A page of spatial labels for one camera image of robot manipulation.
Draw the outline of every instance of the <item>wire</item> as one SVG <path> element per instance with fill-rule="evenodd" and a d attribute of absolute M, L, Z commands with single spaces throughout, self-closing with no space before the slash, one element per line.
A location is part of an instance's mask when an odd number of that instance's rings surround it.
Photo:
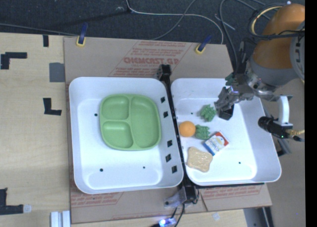
<path fill-rule="evenodd" d="M 303 138 L 300 138 L 300 137 L 297 136 L 297 135 L 294 135 L 294 136 L 293 136 L 293 140 L 298 141 L 298 142 L 305 142 L 305 140 L 304 140 Z"/>
<path fill-rule="evenodd" d="M 285 130 L 286 133 L 288 133 L 289 135 L 300 135 L 305 133 L 305 130 L 292 130 L 292 129 L 287 129 Z"/>
<path fill-rule="evenodd" d="M 177 27 L 177 25 L 180 23 L 180 21 L 181 21 L 185 16 L 199 16 L 199 17 L 202 17 L 202 18 L 204 18 L 204 19 L 209 20 L 209 21 L 212 22 L 214 25 L 216 25 L 216 27 L 217 27 L 217 28 L 219 29 L 219 31 L 221 32 L 221 44 L 223 44 L 223 32 L 222 32 L 221 28 L 218 26 L 218 24 L 217 24 L 216 22 L 214 22 L 214 21 L 211 20 L 210 18 L 207 18 L 207 17 L 202 16 L 202 15 L 187 14 L 189 8 L 190 8 L 197 0 L 192 0 L 192 2 L 187 6 L 187 8 L 185 9 L 185 11 L 184 11 L 182 14 L 171 14 L 171 13 L 169 13 L 169 14 L 161 13 L 161 14 L 160 14 L 160 13 L 139 12 L 139 11 L 134 10 L 134 9 L 130 6 L 129 0 L 125 0 L 125 1 L 126 1 L 126 4 L 127 4 L 128 8 L 129 8 L 129 10 L 131 10 L 131 12 L 132 12 L 132 13 L 135 13 L 135 14 L 163 15 L 163 16 L 164 16 L 164 15 L 176 15 L 176 16 L 180 16 L 179 20 L 178 20 L 168 31 L 166 31 L 164 34 L 162 34 L 162 35 L 160 35 L 160 36 L 158 36 L 158 37 L 156 37 L 156 38 L 153 38 L 152 40 L 158 40 L 158 39 L 160 39 L 160 38 L 166 36 L 166 35 L 169 34 L 170 32 L 172 32 L 172 31 Z M 227 37 L 227 39 L 228 39 L 228 41 L 229 41 L 229 44 L 230 44 L 230 47 L 231 47 L 231 49 L 232 49 L 232 51 L 233 51 L 234 60 L 235 60 L 235 73 L 236 73 L 236 72 L 237 72 L 237 68 L 238 68 L 238 66 L 239 66 L 239 61 L 238 61 L 238 57 L 237 57 L 237 54 L 236 54 L 234 45 L 233 45 L 233 43 L 232 43 L 232 40 L 231 40 L 231 38 L 230 38 L 230 36 L 229 36 L 229 33 L 228 33 L 227 29 L 226 29 L 227 24 L 224 22 L 223 16 L 222 16 L 222 6 L 223 6 L 223 4 L 224 4 L 225 1 L 226 1 L 226 0 L 222 0 L 222 1 L 221 1 L 220 7 L 219 7 L 219 16 L 220 16 L 220 21 L 221 21 L 222 27 L 223 27 L 223 29 L 224 29 L 224 31 L 225 31 L 226 37 Z M 242 3 L 243 5 L 247 6 L 247 7 L 250 8 L 250 9 L 252 9 L 253 11 L 256 11 L 256 9 L 255 9 L 253 6 L 247 4 L 246 2 L 244 2 L 244 1 L 242 1 L 242 0 L 235 0 L 235 1 Z M 251 1 L 256 2 L 256 3 L 258 3 L 258 4 L 261 4 L 261 5 L 264 5 L 264 3 L 262 3 L 262 2 L 260 2 L 260 1 L 258 1 L 258 0 L 251 0 Z"/>
<path fill-rule="evenodd" d="M 261 10 L 257 10 L 254 12 L 253 17 L 251 18 L 249 25 L 248 25 L 248 30 L 249 33 L 256 38 L 262 39 L 262 40 L 271 40 L 271 39 L 276 39 L 276 38 L 290 38 L 290 37 L 302 37 L 305 34 L 305 28 L 303 27 L 301 30 L 284 30 L 278 34 L 271 34 L 271 35 L 259 35 L 255 32 L 255 24 L 256 21 L 265 13 L 268 11 L 274 10 L 281 8 L 283 6 L 287 5 L 287 3 L 273 3 L 264 6 Z"/>
<path fill-rule="evenodd" d="M 148 13 L 148 12 L 139 12 L 139 11 L 134 10 L 134 9 L 130 6 L 129 0 L 125 0 L 125 1 L 126 1 L 126 4 L 127 4 L 128 8 L 132 11 L 132 13 L 144 14 L 144 15 L 162 15 L 162 16 L 170 15 L 170 16 L 181 16 L 181 17 L 179 18 L 179 20 L 178 20 L 167 32 L 165 32 L 164 34 L 162 34 L 162 35 L 160 35 L 160 36 L 158 36 L 158 37 L 156 37 L 156 38 L 153 38 L 152 40 L 158 40 L 158 39 L 160 39 L 160 38 L 166 36 L 166 35 L 169 34 L 170 32 L 172 32 L 172 31 L 177 27 L 177 25 L 180 23 L 180 21 L 184 18 L 184 16 L 198 16 L 198 17 L 202 17 L 202 18 L 204 18 L 204 19 L 206 19 L 206 20 L 212 22 L 212 23 L 219 29 L 219 31 L 220 31 L 220 33 L 221 33 L 221 44 L 223 44 L 223 32 L 222 32 L 221 28 L 219 27 L 219 25 L 218 25 L 216 22 L 214 22 L 214 21 L 211 20 L 210 18 L 205 17 L 205 16 L 202 16 L 202 15 L 198 15 L 198 14 L 187 14 L 187 11 L 189 10 L 189 8 L 190 8 L 197 0 L 192 0 L 192 2 L 187 6 L 187 8 L 185 9 L 185 11 L 184 11 L 182 14 L 179 14 L 179 13 L 178 13 L 178 14 L 173 14 L 173 13 Z M 242 4 L 246 5 L 247 7 L 249 7 L 249 8 L 251 8 L 251 9 L 255 10 L 254 7 L 250 6 L 249 4 L 247 4 L 247 3 L 245 3 L 245 2 L 243 2 L 243 1 L 241 1 L 241 0 L 236 0 L 236 1 L 241 2 Z M 258 1 L 258 0 L 252 0 L 252 1 L 257 2 L 257 3 L 261 4 L 261 5 L 264 5 L 264 3 L 262 3 L 262 2 L 260 2 L 260 1 Z M 221 15 L 220 15 L 220 19 L 221 19 L 220 21 L 222 22 L 223 28 L 224 28 L 225 31 L 226 31 L 226 28 L 225 28 L 224 25 L 227 25 L 227 24 L 224 23 L 224 21 L 223 21 L 222 13 L 221 13 Z"/>
<path fill-rule="evenodd" d="M 175 216 L 175 213 L 176 213 L 177 209 L 178 209 L 178 206 L 175 208 L 173 214 L 171 215 L 171 218 L 173 218 Z"/>
<path fill-rule="evenodd" d="M 235 77 L 236 73 L 238 72 L 240 65 L 243 64 L 247 60 L 246 43 L 250 43 L 254 46 L 257 44 L 252 39 L 249 39 L 249 38 L 242 39 L 242 41 L 240 43 L 240 49 L 239 49 L 240 59 L 239 59 L 239 63 L 236 65 L 235 71 L 232 73 L 233 77 Z"/>
<path fill-rule="evenodd" d="M 179 218 L 178 218 L 178 220 L 177 220 L 177 223 L 174 225 L 174 227 L 176 227 L 176 226 L 179 224 L 179 221 L 180 221 L 180 219 L 182 218 L 182 215 L 184 214 L 184 211 L 185 211 L 185 203 L 183 203 L 182 212 L 180 213 Z"/>
<path fill-rule="evenodd" d="M 200 192 L 199 192 L 199 189 L 197 189 L 197 198 L 196 198 L 195 201 L 193 201 L 193 204 L 197 204 L 198 203 L 199 196 L 200 196 Z"/>
<path fill-rule="evenodd" d="M 21 29 L 27 29 L 27 30 L 33 30 L 33 31 L 51 32 L 51 33 L 57 33 L 57 34 L 62 34 L 62 35 L 66 35 L 66 36 L 77 36 L 75 34 L 70 34 L 70 33 L 65 33 L 65 32 L 60 32 L 60 31 L 51 31 L 51 30 L 46 30 L 46 29 L 38 29 L 38 28 L 33 28 L 33 27 L 20 26 L 20 25 L 16 25 L 16 24 L 0 23 L 0 26 L 21 28 Z"/>

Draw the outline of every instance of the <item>small carton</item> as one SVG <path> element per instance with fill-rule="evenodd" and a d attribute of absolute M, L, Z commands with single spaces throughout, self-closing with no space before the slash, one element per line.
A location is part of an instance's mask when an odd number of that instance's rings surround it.
<path fill-rule="evenodd" d="M 216 132 L 203 143 L 203 146 L 214 156 L 228 144 L 229 141 L 224 137 L 224 135 L 221 132 Z"/>

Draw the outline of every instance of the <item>orange ball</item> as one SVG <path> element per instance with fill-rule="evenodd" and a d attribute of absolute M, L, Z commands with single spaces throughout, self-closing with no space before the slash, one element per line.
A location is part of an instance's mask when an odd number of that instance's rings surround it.
<path fill-rule="evenodd" d="M 196 127 L 191 121 L 184 121 L 179 125 L 179 133 L 184 137 L 191 137 L 195 134 Z"/>

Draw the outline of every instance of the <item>toy broccoli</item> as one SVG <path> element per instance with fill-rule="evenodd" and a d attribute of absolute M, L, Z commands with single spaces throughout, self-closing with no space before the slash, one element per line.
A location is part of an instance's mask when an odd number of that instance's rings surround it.
<path fill-rule="evenodd" d="M 217 114 L 214 107 L 210 107 L 210 105 L 206 105 L 202 108 L 200 111 L 200 115 L 206 120 L 206 121 L 212 121 L 213 117 Z"/>
<path fill-rule="evenodd" d="M 210 137 L 209 127 L 196 125 L 195 137 L 197 139 L 207 140 Z"/>

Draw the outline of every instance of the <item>toy bread slice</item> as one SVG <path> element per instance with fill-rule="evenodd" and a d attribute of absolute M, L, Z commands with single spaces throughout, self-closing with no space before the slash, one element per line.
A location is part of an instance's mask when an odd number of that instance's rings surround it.
<path fill-rule="evenodd" d="M 212 154 L 203 152 L 195 147 L 188 149 L 187 166 L 198 169 L 202 172 L 208 172 L 210 163 L 212 162 Z"/>

